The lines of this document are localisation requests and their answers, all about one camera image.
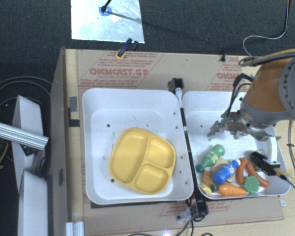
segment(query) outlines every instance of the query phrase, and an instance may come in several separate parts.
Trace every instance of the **white tray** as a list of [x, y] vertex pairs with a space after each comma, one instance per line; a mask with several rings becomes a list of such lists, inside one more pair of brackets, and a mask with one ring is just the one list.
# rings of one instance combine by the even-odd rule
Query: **white tray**
[[[232, 111], [239, 110], [240, 97], [244, 97], [244, 93], [239, 94], [233, 103]], [[250, 135], [235, 140], [229, 131], [224, 131], [219, 137], [213, 138], [211, 141], [208, 140], [207, 134], [210, 131], [210, 128], [216, 120], [221, 120], [220, 116], [228, 108], [230, 99], [230, 92], [189, 91], [183, 96], [182, 103], [185, 110], [187, 129], [195, 166], [200, 164], [203, 156], [215, 144], [220, 144], [225, 148], [225, 154], [222, 157], [227, 160], [249, 157], [251, 152], [259, 149], [262, 149], [265, 154], [267, 153], [266, 142], [259, 142]], [[271, 135], [275, 135], [272, 127], [267, 128], [266, 131]], [[279, 145], [277, 146], [277, 161], [281, 163], [281, 169], [286, 171], [281, 149]], [[211, 196], [207, 196], [205, 193], [203, 193], [203, 195], [209, 199], [232, 199], [284, 195], [290, 190], [290, 185], [279, 177], [267, 176], [263, 172], [258, 172], [258, 174], [263, 179], [269, 181], [270, 185], [268, 188], [259, 187], [258, 192], [254, 195], [241, 197], [223, 196], [218, 192], [212, 192]], [[198, 184], [201, 183], [201, 174], [199, 173], [197, 173], [197, 180]]]
[[[82, 99], [86, 191], [96, 204], [186, 200], [193, 182], [177, 98], [165, 90], [92, 88]], [[109, 160], [121, 133], [131, 127], [168, 140], [176, 150], [176, 166], [164, 191], [143, 194], [127, 188], [109, 174]]]

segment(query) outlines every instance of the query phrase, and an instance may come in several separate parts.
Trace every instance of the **blue bottle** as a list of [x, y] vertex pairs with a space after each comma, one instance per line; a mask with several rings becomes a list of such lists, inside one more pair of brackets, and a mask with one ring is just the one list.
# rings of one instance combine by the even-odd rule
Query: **blue bottle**
[[213, 181], [221, 185], [229, 179], [232, 174], [235, 173], [235, 168], [240, 165], [240, 160], [233, 160], [231, 163], [223, 165], [217, 172], [215, 172], [212, 176]]

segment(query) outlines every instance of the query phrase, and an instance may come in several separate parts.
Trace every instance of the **black floor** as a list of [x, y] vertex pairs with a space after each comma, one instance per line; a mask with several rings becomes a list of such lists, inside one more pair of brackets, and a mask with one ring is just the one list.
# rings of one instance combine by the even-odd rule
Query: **black floor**
[[[249, 35], [278, 36], [283, 30], [287, 0], [139, 0], [145, 44], [137, 51], [245, 55]], [[112, 42], [71, 39], [70, 0], [0, 0], [0, 81], [38, 76], [52, 81], [59, 49], [117, 50]], [[287, 34], [279, 40], [247, 42], [260, 56], [295, 47], [295, 0], [291, 1]], [[22, 94], [42, 102], [44, 93], [22, 83], [0, 93], [0, 103]], [[9, 122], [13, 101], [0, 108], [0, 121]], [[13, 163], [5, 158], [0, 170], [0, 236], [17, 235], [18, 194]]]

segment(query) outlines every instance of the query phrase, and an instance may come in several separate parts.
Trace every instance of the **toy bottle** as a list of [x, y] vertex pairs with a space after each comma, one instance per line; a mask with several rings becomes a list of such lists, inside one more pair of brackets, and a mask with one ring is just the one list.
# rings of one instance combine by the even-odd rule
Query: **toy bottle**
[[203, 158], [201, 164], [196, 167], [196, 171], [202, 173], [205, 170], [205, 167], [213, 166], [217, 160], [224, 155], [225, 149], [223, 146], [217, 144], [211, 151], [209, 151]]
[[242, 189], [240, 187], [237, 187], [232, 184], [224, 183], [222, 185], [211, 185], [212, 191], [218, 191], [222, 195], [228, 196], [228, 195], [239, 195], [239, 194], [246, 194], [247, 191], [245, 189]]
[[223, 184], [229, 179], [234, 173], [235, 168], [240, 165], [240, 160], [233, 160], [231, 163], [223, 165], [217, 172], [215, 172], [212, 176], [213, 181], [216, 184]]

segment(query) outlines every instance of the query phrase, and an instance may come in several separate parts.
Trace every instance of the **yellow plate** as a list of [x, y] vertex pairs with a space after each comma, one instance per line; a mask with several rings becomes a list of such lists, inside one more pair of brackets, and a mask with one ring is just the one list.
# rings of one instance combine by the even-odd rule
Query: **yellow plate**
[[175, 163], [176, 152], [168, 141], [144, 129], [129, 128], [114, 147], [109, 172], [133, 190], [156, 194], [167, 186]]

